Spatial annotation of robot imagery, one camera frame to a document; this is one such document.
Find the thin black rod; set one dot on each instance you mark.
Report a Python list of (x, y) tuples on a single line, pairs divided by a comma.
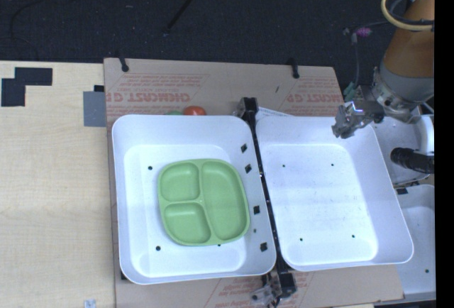
[(266, 193)]

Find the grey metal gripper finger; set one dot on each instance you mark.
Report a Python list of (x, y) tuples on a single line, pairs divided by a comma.
[(356, 123), (341, 123)]

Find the green toy vegetable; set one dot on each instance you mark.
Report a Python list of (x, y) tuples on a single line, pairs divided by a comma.
[(174, 113)]

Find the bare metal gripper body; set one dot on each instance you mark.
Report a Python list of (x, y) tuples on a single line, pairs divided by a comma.
[(381, 104)]

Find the black cylinder on white bracket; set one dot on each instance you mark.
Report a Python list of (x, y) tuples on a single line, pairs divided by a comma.
[(411, 159)]

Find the green divided plate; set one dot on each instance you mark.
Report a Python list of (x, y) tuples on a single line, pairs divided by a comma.
[(204, 202)]

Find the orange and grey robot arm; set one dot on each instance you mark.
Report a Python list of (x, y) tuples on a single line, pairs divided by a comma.
[(408, 47)]

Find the brown cardboard board red print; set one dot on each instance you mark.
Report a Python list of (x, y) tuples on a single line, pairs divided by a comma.
[(220, 86)]

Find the red toy tomato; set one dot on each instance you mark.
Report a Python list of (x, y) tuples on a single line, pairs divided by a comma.
[(194, 110)]

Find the white plastic tray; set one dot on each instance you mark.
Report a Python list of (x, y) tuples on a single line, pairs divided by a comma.
[(326, 207), (142, 200)]

